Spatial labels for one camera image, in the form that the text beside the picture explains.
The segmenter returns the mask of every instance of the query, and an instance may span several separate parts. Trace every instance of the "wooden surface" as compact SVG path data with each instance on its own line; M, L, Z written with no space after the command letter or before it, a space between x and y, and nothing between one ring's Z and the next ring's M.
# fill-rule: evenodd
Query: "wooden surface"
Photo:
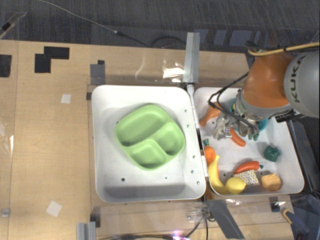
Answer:
M0 54L4 54L4 48L12 47L12 43L1 40ZM44 46L70 47L70 58L53 59L51 73L34 73L35 54L43 54ZM18 77L12 176L10 182L10 172L1 171L0 181L11 187L10 197L6 197L11 215L9 220L0 220L0 239L74 240L77 223L87 223L95 205L101 206L102 211L105 209L105 214L111 208L99 199L92 199L95 186L91 184L90 107L86 100L90 64L105 61L108 83L147 81L148 84L168 85L170 80L163 81L164 70L181 67L185 52L22 41L16 47ZM212 86L221 86L247 70L243 54L200 52L199 79ZM10 79L1 81L9 85ZM63 94L71 95L70 104L61 103ZM62 206L57 217L46 212L51 201ZM268 206L261 209L233 211L247 239L293 238L289 224L280 213L271 213ZM123 222L120 218L114 218L119 229ZM142 229L146 219L140 217L136 227ZM163 219L159 214L153 218ZM224 239L216 222L210 227L211 237ZM205 234L202 225L192 239L205 239Z

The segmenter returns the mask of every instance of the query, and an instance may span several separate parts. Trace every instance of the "green divided plate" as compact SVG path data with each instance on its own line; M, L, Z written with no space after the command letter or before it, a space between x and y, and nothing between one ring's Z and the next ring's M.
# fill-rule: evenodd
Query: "green divided plate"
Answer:
M177 123L153 104L121 119L115 127L115 138L127 156L144 170L163 166L186 146L185 135Z

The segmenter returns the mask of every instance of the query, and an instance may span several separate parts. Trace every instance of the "toy orange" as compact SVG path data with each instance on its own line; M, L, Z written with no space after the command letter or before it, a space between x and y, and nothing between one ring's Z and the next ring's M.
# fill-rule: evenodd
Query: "toy orange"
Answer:
M216 159L216 152L214 148L211 146L205 146L204 156L205 156L207 166L210 165L212 161Z

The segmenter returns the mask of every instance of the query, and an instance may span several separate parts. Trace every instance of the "toy food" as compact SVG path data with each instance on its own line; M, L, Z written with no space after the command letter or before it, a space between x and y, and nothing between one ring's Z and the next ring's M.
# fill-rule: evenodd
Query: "toy food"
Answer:
M259 168L260 167L258 161L249 161L241 164L237 169L235 169L233 174L238 174L249 170L257 171Z
M246 170L244 172L236 173L233 176L242 179L246 183L246 188L260 185L254 170Z
M212 106L209 106L209 110L208 112L206 113L206 115L200 119L199 121L199 124L202 126L202 127L205 127L208 120L210 120L211 118L215 118L217 116L219 116L221 113L221 111L217 108L214 108Z
M235 129L233 129L232 127L230 128L230 134L232 136L231 139L235 144L239 145L240 147L244 147L246 145L246 142L238 136Z
M271 147L271 146L267 146L263 152L264 158L271 162L276 162L280 154L281 153L277 147Z
M206 146L204 148L204 156L206 160L206 164L210 165L216 159L216 152L213 147Z
M262 186L265 189L268 189L271 191L279 190L281 188L281 184L282 184L279 176L274 173L262 176L261 182L262 182Z
M218 175L218 160L220 156L215 155L215 159L213 160L212 163L208 166L208 174L210 177L210 183L212 187L214 188L215 191L217 191L219 194L225 194L226 189L224 184L221 182L219 179Z
M231 177L225 184L225 189L233 195L240 194L246 188L246 183L239 177Z

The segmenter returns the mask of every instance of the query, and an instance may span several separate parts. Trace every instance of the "yellow cable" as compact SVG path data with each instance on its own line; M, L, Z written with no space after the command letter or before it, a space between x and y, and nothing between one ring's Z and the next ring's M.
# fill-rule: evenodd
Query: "yellow cable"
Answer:
M306 44L301 44L301 45L296 45L296 46L290 46L287 48L268 50L268 51L262 51L262 52L257 52L252 49L248 49L248 53L252 56L259 57L259 56L267 56L267 55L279 54L279 53L283 53L283 52L292 52L295 50L319 47L319 45L320 45L319 42L311 42L311 43L306 43Z

